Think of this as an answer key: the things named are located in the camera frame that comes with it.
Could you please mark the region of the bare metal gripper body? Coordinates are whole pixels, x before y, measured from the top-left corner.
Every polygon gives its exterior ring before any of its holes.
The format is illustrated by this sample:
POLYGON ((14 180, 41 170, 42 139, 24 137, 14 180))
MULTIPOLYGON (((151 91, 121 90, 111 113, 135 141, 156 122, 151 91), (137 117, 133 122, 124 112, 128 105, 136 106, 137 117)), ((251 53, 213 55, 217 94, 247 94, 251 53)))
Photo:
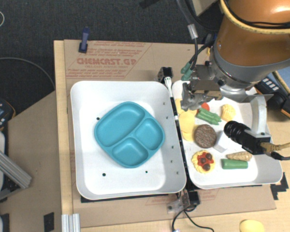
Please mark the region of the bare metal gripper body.
POLYGON ((202 96, 205 100, 221 100, 225 97, 244 101, 247 99, 247 81, 244 78, 240 66, 220 56, 211 56, 205 64, 195 67, 188 88, 193 95, 202 96))

